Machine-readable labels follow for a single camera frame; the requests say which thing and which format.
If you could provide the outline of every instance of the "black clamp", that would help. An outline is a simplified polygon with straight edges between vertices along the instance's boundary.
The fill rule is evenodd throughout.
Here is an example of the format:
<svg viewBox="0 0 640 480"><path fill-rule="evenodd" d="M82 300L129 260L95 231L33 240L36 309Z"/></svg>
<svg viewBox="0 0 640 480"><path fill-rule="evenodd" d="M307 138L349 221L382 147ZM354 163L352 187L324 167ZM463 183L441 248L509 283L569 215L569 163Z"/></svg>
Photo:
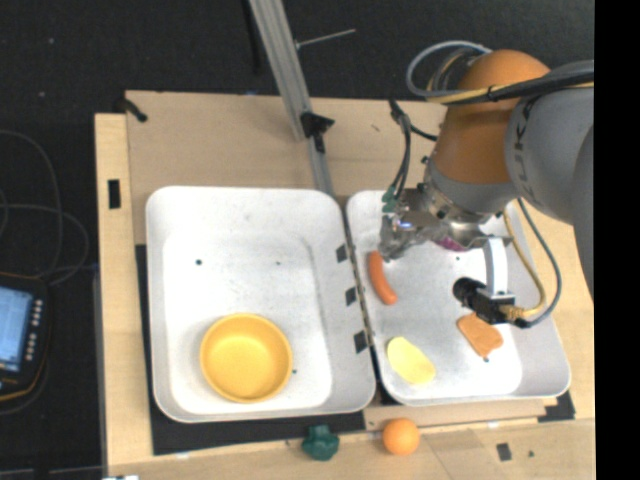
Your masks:
<svg viewBox="0 0 640 480"><path fill-rule="evenodd" d="M302 130L307 139L313 138L313 142L318 153L324 153L324 140L322 135L335 123L333 119L319 116L312 112L305 112L300 116Z"/></svg>

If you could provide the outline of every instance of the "orange ball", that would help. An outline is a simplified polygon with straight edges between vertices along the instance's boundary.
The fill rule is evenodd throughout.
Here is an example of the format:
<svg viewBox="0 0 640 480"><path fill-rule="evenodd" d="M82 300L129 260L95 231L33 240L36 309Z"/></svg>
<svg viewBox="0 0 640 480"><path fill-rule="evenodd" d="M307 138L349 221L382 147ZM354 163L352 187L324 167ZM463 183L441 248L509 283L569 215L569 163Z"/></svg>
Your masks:
<svg viewBox="0 0 640 480"><path fill-rule="evenodd" d="M394 455L411 455L420 444L420 431L410 419L397 418L384 427L382 443Z"/></svg>

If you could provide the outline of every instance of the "device screen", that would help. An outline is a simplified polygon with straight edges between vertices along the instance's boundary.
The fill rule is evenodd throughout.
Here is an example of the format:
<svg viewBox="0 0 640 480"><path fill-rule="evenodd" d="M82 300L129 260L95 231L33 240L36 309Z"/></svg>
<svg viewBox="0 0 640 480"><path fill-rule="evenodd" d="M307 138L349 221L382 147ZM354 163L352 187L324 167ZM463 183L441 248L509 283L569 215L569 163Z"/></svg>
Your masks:
<svg viewBox="0 0 640 480"><path fill-rule="evenodd" d="M30 293L0 286L0 364L3 363L6 370L20 370L32 303Z"/></svg>

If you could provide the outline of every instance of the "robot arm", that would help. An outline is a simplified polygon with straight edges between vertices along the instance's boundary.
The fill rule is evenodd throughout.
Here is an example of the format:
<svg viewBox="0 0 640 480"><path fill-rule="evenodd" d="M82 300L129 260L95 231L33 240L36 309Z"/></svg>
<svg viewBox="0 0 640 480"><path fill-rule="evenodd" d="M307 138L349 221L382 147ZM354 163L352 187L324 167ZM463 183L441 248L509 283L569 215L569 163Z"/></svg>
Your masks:
<svg viewBox="0 0 640 480"><path fill-rule="evenodd" d="M427 240L456 251L487 252L489 241L495 246L497 237L485 235L482 224L502 213L510 201L525 199L541 212L574 225L593 296L593 85L567 85L574 75L578 81L589 76L592 81L593 61L550 71L521 52L482 52L459 89L526 87L526 81L533 79L547 80L546 88L533 94L525 90L521 98L500 99L496 90L489 95L496 101L450 106L433 153L425 160L423 182L386 194L381 255L398 259L409 247ZM554 86L558 80L564 85ZM408 117L394 111L406 128ZM512 239L499 238L505 245ZM486 288L472 289L462 280L457 285L454 294L465 304L471 303L472 293ZM485 290L485 299L496 301L490 290L488 294Z"/></svg>

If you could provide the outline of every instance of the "yellow bowl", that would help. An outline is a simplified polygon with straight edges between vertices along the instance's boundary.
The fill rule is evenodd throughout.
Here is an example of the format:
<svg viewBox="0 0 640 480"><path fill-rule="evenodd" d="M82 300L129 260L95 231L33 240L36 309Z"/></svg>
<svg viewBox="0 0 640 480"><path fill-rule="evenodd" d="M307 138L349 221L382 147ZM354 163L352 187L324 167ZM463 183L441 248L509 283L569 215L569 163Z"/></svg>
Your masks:
<svg viewBox="0 0 640 480"><path fill-rule="evenodd" d="M207 382L234 402L261 402L275 396L289 381L292 365L287 337L258 315L221 318L200 346L200 367Z"/></svg>

